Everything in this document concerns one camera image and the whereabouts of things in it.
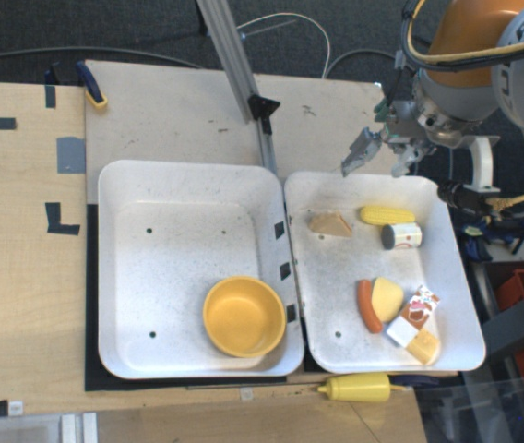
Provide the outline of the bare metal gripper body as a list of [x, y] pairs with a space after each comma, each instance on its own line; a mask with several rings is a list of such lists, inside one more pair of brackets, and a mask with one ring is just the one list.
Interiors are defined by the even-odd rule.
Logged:
[[438, 111], [433, 102], [393, 101], [380, 109], [383, 142], [396, 154], [430, 154], [437, 146], [455, 149], [473, 122]]

